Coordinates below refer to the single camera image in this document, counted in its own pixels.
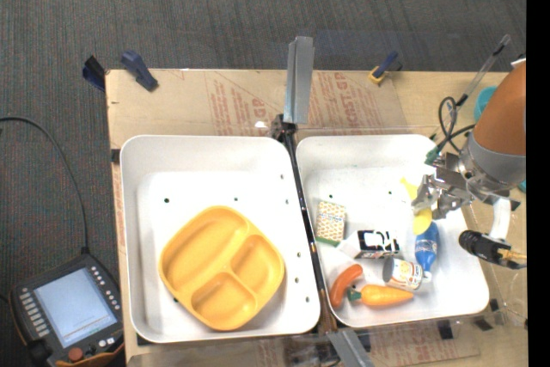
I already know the brown cardboard board red print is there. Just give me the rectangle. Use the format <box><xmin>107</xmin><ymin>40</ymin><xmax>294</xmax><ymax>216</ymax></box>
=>
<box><xmin>105</xmin><ymin>68</ymin><xmax>529</xmax><ymax>367</ymax></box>

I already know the blue bottle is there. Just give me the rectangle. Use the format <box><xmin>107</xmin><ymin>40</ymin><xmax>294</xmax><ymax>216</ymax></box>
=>
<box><xmin>413</xmin><ymin>221</ymin><xmax>441</xmax><ymax>283</ymax></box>

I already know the orange sausage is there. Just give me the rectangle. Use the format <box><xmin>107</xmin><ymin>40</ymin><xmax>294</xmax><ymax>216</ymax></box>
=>
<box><xmin>329</xmin><ymin>263</ymin><xmax>364</xmax><ymax>310</ymax></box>

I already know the yellow banana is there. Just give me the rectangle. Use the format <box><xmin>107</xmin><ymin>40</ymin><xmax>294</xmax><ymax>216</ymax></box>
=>
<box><xmin>400</xmin><ymin>176</ymin><xmax>433</xmax><ymax>235</ymax></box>

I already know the black cylinder on white bracket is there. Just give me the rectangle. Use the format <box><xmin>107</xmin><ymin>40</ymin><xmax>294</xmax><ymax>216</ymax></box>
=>
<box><xmin>458</xmin><ymin>196</ymin><xmax>513</xmax><ymax>268</ymax></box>

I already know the white and orange can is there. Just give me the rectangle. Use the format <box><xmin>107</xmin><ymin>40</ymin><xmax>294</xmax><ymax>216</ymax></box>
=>
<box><xmin>382</xmin><ymin>256</ymin><xmax>431</xmax><ymax>291</ymax></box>

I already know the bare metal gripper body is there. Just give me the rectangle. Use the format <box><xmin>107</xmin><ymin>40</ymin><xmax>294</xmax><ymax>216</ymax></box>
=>
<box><xmin>431</xmin><ymin>152</ymin><xmax>513</xmax><ymax>207</ymax></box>

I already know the yellow divided plate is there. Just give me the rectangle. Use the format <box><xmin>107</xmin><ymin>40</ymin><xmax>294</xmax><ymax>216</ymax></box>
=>
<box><xmin>158</xmin><ymin>205</ymin><xmax>286</xmax><ymax>333</ymax></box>

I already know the black and white carton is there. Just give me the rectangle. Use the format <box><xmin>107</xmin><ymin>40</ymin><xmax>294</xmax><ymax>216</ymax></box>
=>
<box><xmin>338</xmin><ymin>229</ymin><xmax>403</xmax><ymax>260</ymax></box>

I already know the orange carrot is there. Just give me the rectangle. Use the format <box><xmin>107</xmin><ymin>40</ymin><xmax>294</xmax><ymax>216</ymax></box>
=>
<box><xmin>346</xmin><ymin>284</ymin><xmax>415</xmax><ymax>309</ymax></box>

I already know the orange patterned carton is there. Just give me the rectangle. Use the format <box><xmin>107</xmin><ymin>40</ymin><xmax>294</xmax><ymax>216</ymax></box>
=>
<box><xmin>315</xmin><ymin>200</ymin><xmax>347</xmax><ymax>242</ymax></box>

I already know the white plastic tray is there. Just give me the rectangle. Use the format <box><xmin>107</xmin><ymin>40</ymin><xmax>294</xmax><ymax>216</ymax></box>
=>
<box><xmin>295</xmin><ymin>133</ymin><xmax>491</xmax><ymax>329</ymax></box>
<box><xmin>119</xmin><ymin>134</ymin><xmax>321</xmax><ymax>345</ymax></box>

